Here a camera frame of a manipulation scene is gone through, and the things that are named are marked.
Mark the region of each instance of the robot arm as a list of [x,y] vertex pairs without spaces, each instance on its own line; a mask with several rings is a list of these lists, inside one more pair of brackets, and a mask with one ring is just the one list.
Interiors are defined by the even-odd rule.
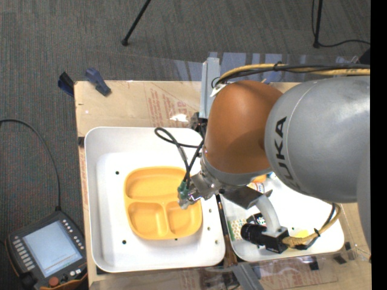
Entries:
[[255,177],[275,172],[302,194],[330,203],[359,202],[368,214],[362,218],[366,224],[369,192],[358,197],[358,180],[360,168],[369,166],[363,157],[370,138],[369,89],[369,75],[357,74],[304,82],[284,94],[251,80],[226,85],[209,114],[202,170],[191,177],[188,191],[179,193],[180,206],[218,193],[244,208],[266,202],[259,209],[273,216],[266,217],[273,221],[271,230],[281,232],[266,195],[246,187]]

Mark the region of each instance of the orange plate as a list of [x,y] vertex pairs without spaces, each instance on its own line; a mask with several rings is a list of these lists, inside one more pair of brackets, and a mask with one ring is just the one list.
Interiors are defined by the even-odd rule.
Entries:
[[126,215],[133,232],[144,239],[177,239],[194,234],[202,223],[200,201],[183,210],[177,188],[186,171],[179,167],[144,167],[124,183]]

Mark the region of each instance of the wooden table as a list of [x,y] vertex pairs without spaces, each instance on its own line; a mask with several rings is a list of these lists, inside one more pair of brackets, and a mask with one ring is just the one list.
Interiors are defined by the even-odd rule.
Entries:
[[[74,84],[79,139],[98,126],[186,127],[199,111],[201,82],[105,81],[112,93],[103,96],[90,82]],[[282,92],[297,83],[271,83]],[[88,283],[98,290],[194,290],[223,289],[216,268],[176,269],[141,273],[98,274],[91,251],[85,150],[79,141],[85,224]],[[270,290],[313,286],[317,290],[371,289],[370,252],[360,225],[357,204],[342,205],[340,217],[346,245],[336,254],[317,256],[319,269],[311,269],[298,258],[251,263],[265,273],[260,284]]]

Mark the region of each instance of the black stand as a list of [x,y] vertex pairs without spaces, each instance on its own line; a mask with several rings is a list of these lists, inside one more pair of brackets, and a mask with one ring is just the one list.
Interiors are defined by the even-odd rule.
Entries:
[[322,3],[323,3],[323,0],[319,0],[319,8],[318,8],[318,11],[317,11],[316,33],[314,34],[314,43],[313,43],[313,47],[315,47],[315,48],[319,48],[320,47],[319,34],[320,34],[320,22],[321,22]]
[[145,1],[144,6],[142,7],[142,9],[140,10],[139,14],[137,15],[137,18],[135,19],[134,23],[132,24],[132,27],[129,29],[129,32],[127,33],[127,35],[121,41],[121,44],[123,46],[128,46],[129,45],[128,39],[131,36],[134,28],[137,26],[138,22],[140,21],[141,17],[143,16],[143,13],[145,12],[145,10],[148,7],[150,2],[151,2],[151,0],[146,0]]

